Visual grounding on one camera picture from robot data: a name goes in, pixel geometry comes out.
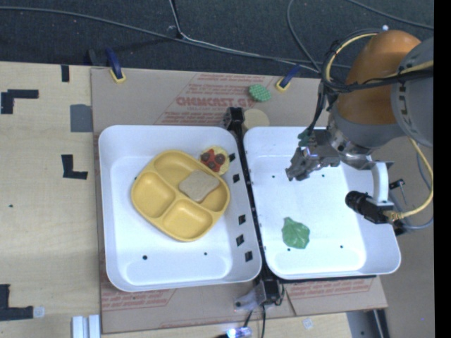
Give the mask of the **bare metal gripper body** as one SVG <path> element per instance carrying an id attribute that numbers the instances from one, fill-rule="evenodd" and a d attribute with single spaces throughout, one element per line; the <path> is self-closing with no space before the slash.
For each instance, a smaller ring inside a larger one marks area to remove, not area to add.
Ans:
<path id="1" fill-rule="evenodd" d="M 344 163 L 357 170 L 368 170 L 370 154 L 370 149 L 354 144 L 341 132 L 313 131 L 303 148 L 303 168 L 315 171 Z"/>

